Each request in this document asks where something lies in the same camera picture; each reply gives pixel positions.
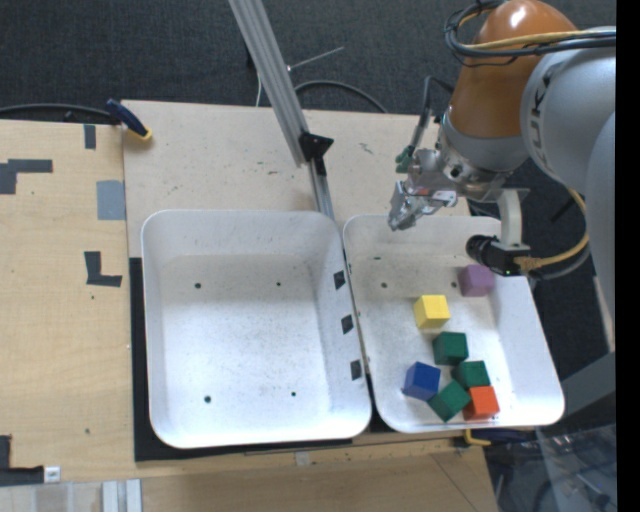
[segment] blue cube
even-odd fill
[[[407,370],[402,392],[418,400],[429,400],[438,393],[440,368],[416,361]]]

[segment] tray with blocks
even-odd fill
[[[541,426],[564,396],[527,279],[486,276],[465,252],[488,217],[431,216],[391,231],[350,219],[344,244],[376,407],[405,433]]]

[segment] yellow cube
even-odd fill
[[[451,318],[444,295],[422,295],[413,305],[413,314],[418,329],[436,329]]]

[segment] green cube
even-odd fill
[[[429,406],[445,423],[471,401],[471,396],[457,380],[452,380],[437,395],[427,400]]]
[[[441,332],[433,340],[433,356],[436,364],[455,366],[469,357],[467,336],[463,332]]]
[[[464,389],[476,386],[491,386],[484,361],[464,361],[451,370],[451,376]]]

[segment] wooden table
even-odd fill
[[[145,510],[197,509],[214,498],[216,510],[234,510],[240,488],[243,510],[275,510],[280,500],[292,509],[388,510],[383,496],[411,510],[445,502],[496,510],[481,448],[453,447],[460,432],[365,432],[347,449],[136,463],[128,262],[140,255],[141,223],[162,208],[311,210],[314,202],[308,171],[295,167],[270,109],[125,104],[152,128],[150,143],[98,125],[91,148],[81,124],[0,122],[0,164],[53,164],[51,173],[18,172],[15,194],[0,195],[0,435],[13,436],[11,467],[59,466],[64,482],[142,478]],[[305,115],[314,133],[335,139],[325,162],[336,222],[386,213],[393,158],[415,119]],[[98,216],[98,183],[114,181],[125,184],[126,221]],[[464,202],[443,212],[467,213]],[[87,284],[87,251],[101,253],[101,272],[122,276],[120,286]]]

